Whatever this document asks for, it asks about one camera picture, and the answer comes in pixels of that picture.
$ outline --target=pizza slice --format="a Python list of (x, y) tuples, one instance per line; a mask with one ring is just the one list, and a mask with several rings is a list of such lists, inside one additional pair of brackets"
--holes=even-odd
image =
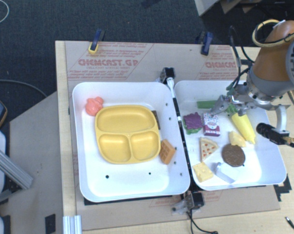
[(201, 162), (218, 149), (218, 144), (209, 138), (200, 137), (199, 139)]

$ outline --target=pink toy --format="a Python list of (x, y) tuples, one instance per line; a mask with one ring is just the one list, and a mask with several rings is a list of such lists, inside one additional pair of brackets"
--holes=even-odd
[(103, 108), (104, 100), (101, 97), (87, 99), (85, 110), (88, 115), (96, 116), (96, 114)]

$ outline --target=wooden table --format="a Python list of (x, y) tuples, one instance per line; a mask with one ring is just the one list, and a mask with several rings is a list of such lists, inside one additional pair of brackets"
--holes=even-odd
[[(259, 48), (246, 48), (250, 58), (255, 59)], [(65, 42), (56, 41), (56, 71), (57, 71), (57, 95), (59, 111), (59, 130), (60, 130), (60, 151), (61, 151), (61, 170), (62, 170), (62, 191), (63, 191), (63, 215), (76, 215), (75, 190), (74, 190), (74, 171), (73, 156), (71, 147), (70, 117), (68, 114), (69, 99), (67, 88), (67, 69)], [(291, 104), (288, 95), (282, 99), (283, 104)], [(294, 107), (287, 110), (287, 130), (294, 137)], [(268, 117), (272, 125), (276, 125), (275, 112), (268, 112)], [(210, 217), (197, 219), (196, 222), (203, 230), (217, 230), (220, 234), (283, 234), (294, 233), (294, 230), (285, 220), (288, 216), (294, 223), (294, 149), (288, 146), (280, 146), (280, 152), (284, 159), (288, 177), (292, 190), (288, 194), (282, 194), (278, 211), (269, 211), (252, 214), (237, 214), (221, 217)], [(85, 231), (87, 234), (144, 234), (144, 233), (191, 233), (190, 220), (171, 221), (158, 224), (146, 224), (138, 226), (102, 229)]]

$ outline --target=yellow square cracker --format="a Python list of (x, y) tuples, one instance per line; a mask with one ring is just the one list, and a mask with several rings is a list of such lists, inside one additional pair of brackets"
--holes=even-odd
[(195, 170), (199, 182), (206, 181), (213, 177), (212, 171), (204, 162), (194, 165), (192, 168)]

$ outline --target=brown round cookie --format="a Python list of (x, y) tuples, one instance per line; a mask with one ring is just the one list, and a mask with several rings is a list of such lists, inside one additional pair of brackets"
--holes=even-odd
[(221, 152), (223, 160), (233, 167), (242, 166), (245, 162), (245, 154), (241, 147), (227, 144)]

